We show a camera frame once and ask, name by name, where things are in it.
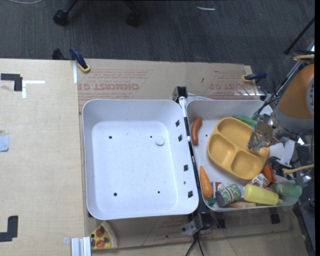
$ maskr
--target black wheel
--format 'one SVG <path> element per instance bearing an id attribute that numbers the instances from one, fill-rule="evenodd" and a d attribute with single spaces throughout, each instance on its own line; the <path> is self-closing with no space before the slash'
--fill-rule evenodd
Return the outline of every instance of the black wheel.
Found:
<path id="1" fill-rule="evenodd" d="M 126 23 L 129 25 L 129 26 L 133 26 L 133 27 L 136 27 L 138 26 L 139 24 L 139 19 L 140 17 L 137 16 L 136 14 L 134 14 L 133 12 L 131 12 L 128 17 L 126 18 Z"/>
<path id="2" fill-rule="evenodd" d="M 68 23 L 68 14 L 63 10 L 58 10 L 53 16 L 55 23 L 65 26 Z"/>

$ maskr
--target white plastic tray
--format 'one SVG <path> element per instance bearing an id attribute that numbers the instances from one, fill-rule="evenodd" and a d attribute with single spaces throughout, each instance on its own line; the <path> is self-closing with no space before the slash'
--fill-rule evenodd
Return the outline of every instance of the white plastic tray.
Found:
<path id="1" fill-rule="evenodd" d="M 94 99 L 83 106 L 86 201 L 114 220 L 192 213 L 199 204 L 181 107 Z"/>
<path id="2" fill-rule="evenodd" d="M 194 157 L 197 166 L 203 166 L 208 178 L 211 182 L 222 184 L 237 184 L 241 192 L 244 186 L 249 180 L 238 178 L 227 171 L 214 164 L 208 157 L 207 144 L 210 134 L 216 127 L 217 123 L 225 117 L 232 116 L 244 116 L 251 118 L 254 112 L 262 106 L 263 102 L 260 100 L 193 100 L 187 104 L 187 116 L 189 120 L 189 126 L 197 118 L 202 118 L 202 125 L 198 130 L 198 144 L 193 146 Z M 271 107 L 266 106 L 262 114 L 270 114 L 272 112 Z M 280 158 L 284 151 L 284 147 L 281 143 L 270 147 L 269 157 L 276 156 Z M 284 177 L 274 174 L 276 182 L 294 183 Z M 280 202 L 277 206 L 292 206 L 297 202 L 297 198 L 290 196 L 281 197 L 283 202 Z M 203 199 L 207 206 L 213 211 L 226 212 L 236 211 L 239 209 L 232 207 L 219 207 L 218 204 L 212 206 L 208 205 L 208 200 Z M 256 208 L 270 207 L 271 205 L 259 205 Z"/>

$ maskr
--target orange divided plate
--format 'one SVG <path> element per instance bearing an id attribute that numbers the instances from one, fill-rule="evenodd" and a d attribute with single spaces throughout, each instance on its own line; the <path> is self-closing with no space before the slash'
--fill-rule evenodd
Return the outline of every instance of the orange divided plate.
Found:
<path id="1" fill-rule="evenodd" d="M 234 117 L 221 119 L 209 137 L 206 147 L 208 157 L 238 178 L 253 179 L 265 166 L 269 148 L 249 150 L 247 142 L 251 133 L 251 126 Z"/>

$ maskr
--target pizza slice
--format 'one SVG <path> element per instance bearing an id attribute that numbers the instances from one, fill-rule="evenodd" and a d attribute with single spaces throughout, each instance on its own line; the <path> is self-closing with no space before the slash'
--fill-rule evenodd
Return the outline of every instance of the pizza slice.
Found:
<path id="1" fill-rule="evenodd" d="M 103 221 L 91 234 L 92 251 L 102 251 L 118 248 L 116 235 L 106 221 Z"/>

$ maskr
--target yellow bottle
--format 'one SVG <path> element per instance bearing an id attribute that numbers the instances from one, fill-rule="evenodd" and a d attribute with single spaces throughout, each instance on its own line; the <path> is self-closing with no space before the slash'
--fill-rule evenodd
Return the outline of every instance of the yellow bottle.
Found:
<path id="1" fill-rule="evenodd" d="M 277 193 L 273 193 L 267 189 L 252 184 L 245 185 L 243 190 L 243 199 L 248 202 L 272 206 L 282 202 Z"/>

